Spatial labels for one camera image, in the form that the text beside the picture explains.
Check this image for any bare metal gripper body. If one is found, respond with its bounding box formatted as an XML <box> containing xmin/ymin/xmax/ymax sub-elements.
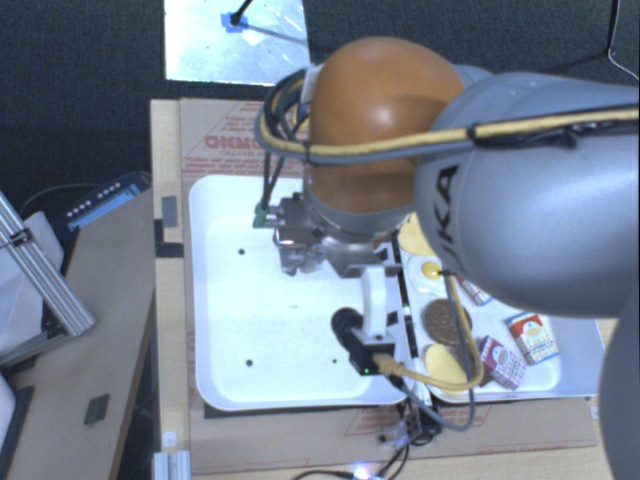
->
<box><xmin>272</xmin><ymin>192</ymin><xmax>385</xmax><ymax>278</ymax></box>

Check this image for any white plastic tray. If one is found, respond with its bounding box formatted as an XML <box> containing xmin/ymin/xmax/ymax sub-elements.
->
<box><xmin>188</xmin><ymin>174</ymin><xmax>409</xmax><ymax>412</ymax></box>
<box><xmin>397</xmin><ymin>217</ymin><xmax>607</xmax><ymax>403</ymax></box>

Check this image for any pale yellow round slice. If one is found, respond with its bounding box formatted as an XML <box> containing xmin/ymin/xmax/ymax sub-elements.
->
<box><xmin>398</xmin><ymin>212</ymin><xmax>437</xmax><ymax>258</ymax></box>

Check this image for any white and yellow fried egg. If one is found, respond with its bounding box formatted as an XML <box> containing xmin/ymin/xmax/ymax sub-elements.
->
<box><xmin>406</xmin><ymin>254</ymin><xmax>447</xmax><ymax>295</ymax></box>

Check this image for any thin black and white rod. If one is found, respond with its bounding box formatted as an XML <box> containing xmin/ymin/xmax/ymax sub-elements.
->
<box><xmin>391</xmin><ymin>232</ymin><xmax>437</xmax><ymax>410</ymax></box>

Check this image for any brown round biscuit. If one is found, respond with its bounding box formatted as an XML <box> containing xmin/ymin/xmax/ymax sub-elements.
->
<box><xmin>423</xmin><ymin>298</ymin><xmax>474</xmax><ymax>347</ymax></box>

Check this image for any red and white striped packet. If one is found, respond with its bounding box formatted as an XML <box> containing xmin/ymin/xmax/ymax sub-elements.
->
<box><xmin>456</xmin><ymin>274</ymin><xmax>495</xmax><ymax>307</ymax></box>

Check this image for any yellow oval toy food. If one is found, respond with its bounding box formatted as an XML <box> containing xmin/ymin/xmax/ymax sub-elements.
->
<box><xmin>423</xmin><ymin>343</ymin><xmax>470</xmax><ymax>387</ymax></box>

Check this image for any brown cardboard board red print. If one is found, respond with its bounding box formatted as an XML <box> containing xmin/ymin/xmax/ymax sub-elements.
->
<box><xmin>178</xmin><ymin>97</ymin><xmax>600</xmax><ymax>475</ymax></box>

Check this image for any red checked small carton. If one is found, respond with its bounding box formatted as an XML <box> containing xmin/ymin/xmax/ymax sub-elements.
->
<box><xmin>477</xmin><ymin>335</ymin><xmax>528</xmax><ymax>391</ymax></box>

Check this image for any red and white carton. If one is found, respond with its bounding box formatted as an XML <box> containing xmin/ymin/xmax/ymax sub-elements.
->
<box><xmin>504</xmin><ymin>312</ymin><xmax>561</xmax><ymax>366</ymax></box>

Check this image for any black cylinder on white bracket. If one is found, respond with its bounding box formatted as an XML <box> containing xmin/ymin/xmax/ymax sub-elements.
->
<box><xmin>330</xmin><ymin>263</ymin><xmax>397</xmax><ymax>378</ymax></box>

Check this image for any black block with thin wires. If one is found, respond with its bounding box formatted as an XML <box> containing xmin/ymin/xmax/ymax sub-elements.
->
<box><xmin>397</xmin><ymin>403</ymin><xmax>444</xmax><ymax>445</ymax></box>

